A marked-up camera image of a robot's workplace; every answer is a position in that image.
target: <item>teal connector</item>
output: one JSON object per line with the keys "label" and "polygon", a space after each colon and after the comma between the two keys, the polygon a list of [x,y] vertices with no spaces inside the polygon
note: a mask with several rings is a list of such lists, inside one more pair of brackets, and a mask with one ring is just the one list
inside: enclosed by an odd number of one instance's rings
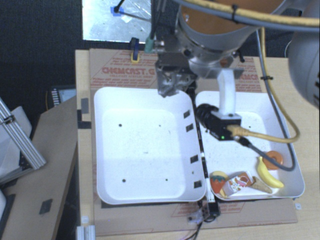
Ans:
{"label": "teal connector", "polygon": [[147,39],[145,40],[144,52],[146,54],[153,54],[154,44],[155,44],[155,40],[150,39],[150,36],[148,36]]}

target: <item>silver metal plate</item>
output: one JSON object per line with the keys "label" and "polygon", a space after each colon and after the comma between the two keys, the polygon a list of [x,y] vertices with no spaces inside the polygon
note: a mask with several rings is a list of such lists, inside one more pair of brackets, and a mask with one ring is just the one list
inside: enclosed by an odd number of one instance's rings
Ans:
{"label": "silver metal plate", "polygon": [[124,13],[112,13],[121,0],[82,0],[83,39],[92,41],[130,42],[131,38],[145,43],[151,31],[151,0],[125,0]]}

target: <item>orange donut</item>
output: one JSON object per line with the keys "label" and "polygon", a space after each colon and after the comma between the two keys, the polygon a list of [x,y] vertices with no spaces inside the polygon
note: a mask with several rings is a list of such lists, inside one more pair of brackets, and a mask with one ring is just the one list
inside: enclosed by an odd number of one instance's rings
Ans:
{"label": "orange donut", "polygon": [[[278,164],[282,165],[284,163],[284,159],[282,155],[277,151],[269,151],[266,153],[266,155],[272,159],[274,159]],[[262,161],[264,162],[265,166],[268,168],[268,170],[277,170],[279,169],[278,166],[275,166],[271,162],[269,162],[267,159],[263,158]]]}

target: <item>toy banana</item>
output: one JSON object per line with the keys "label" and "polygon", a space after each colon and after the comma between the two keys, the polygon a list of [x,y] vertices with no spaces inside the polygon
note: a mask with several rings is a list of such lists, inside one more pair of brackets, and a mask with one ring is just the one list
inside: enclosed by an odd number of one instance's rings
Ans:
{"label": "toy banana", "polygon": [[285,185],[275,177],[273,177],[268,171],[265,163],[262,161],[262,157],[259,157],[259,164],[257,168],[260,178],[272,188],[283,188]]}

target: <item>white tray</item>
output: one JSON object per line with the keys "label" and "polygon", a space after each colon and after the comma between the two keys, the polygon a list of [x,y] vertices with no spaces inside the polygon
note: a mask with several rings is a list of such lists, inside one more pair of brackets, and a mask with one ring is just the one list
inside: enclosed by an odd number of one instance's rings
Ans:
{"label": "white tray", "polygon": [[[218,91],[202,91],[196,96],[196,105],[210,104],[219,106]],[[241,126],[253,132],[268,134],[283,138],[276,114],[266,93],[236,93],[236,113],[242,116]],[[235,141],[218,141],[211,136],[206,129],[200,126],[204,154],[208,173],[213,171],[223,171],[231,178],[239,172],[249,171],[252,176],[258,176],[257,164],[258,154],[251,149],[241,146]],[[283,164],[291,166],[289,148],[286,144],[269,142],[267,140],[248,137],[253,145],[264,152],[278,151],[283,156]],[[294,171],[274,170],[270,173],[284,183],[284,188],[272,190],[272,194],[266,194],[251,187],[223,198],[220,194],[216,196],[226,201],[254,200],[269,198],[295,198],[303,194],[305,183],[298,165]]]}
{"label": "white tray", "polygon": [[187,94],[163,98],[155,89],[104,87],[94,96],[94,111],[97,192],[104,202],[191,202],[204,196]]}

